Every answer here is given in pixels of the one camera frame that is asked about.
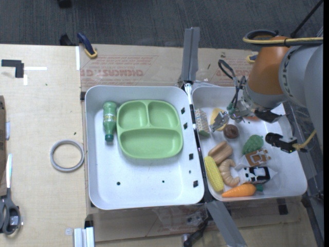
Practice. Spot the green plastic bottle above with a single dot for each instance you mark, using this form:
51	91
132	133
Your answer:
109	120

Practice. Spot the brown and white carton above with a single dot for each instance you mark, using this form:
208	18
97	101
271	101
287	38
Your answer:
257	158

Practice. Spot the orange carrot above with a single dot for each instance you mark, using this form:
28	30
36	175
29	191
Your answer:
239	190

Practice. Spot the black chair castor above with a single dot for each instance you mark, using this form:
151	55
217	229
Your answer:
63	0

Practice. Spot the green divided plate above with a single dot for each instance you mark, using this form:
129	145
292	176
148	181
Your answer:
149	140

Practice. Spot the yellow corn cob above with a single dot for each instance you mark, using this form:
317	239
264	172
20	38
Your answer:
214	174

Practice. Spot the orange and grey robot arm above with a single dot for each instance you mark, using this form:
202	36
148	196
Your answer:
288	68

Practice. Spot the brown sausage in bun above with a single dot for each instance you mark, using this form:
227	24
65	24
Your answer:
220	152

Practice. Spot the brown cardboard board red print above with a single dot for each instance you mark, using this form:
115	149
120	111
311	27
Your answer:
164	66

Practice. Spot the tan croissant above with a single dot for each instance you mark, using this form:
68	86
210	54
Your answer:
227	172

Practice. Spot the green grapes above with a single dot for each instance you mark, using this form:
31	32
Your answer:
253	144

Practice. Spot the brown doughnut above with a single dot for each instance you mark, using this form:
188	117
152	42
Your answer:
230	131

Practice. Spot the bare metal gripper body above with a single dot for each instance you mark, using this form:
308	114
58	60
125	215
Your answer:
240	110

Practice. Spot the orange toy food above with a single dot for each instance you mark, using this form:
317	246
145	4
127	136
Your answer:
252	117

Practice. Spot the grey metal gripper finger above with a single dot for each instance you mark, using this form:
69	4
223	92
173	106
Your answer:
224	116
217	125

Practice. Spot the white plastic tray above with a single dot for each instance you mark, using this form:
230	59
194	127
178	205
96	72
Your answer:
144	179
280	174

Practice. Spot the yellow toy food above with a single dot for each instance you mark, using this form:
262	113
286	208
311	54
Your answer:
215	113

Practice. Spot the thin black and white rod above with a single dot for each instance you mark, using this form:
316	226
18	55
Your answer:
199	148

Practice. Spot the black cylinder on white bracket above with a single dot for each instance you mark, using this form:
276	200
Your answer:
285	143

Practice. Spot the grey tape roll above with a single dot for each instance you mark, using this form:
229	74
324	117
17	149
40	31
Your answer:
52	158

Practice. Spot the white and yellow patterned carton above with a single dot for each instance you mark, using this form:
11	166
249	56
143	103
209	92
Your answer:
201	121

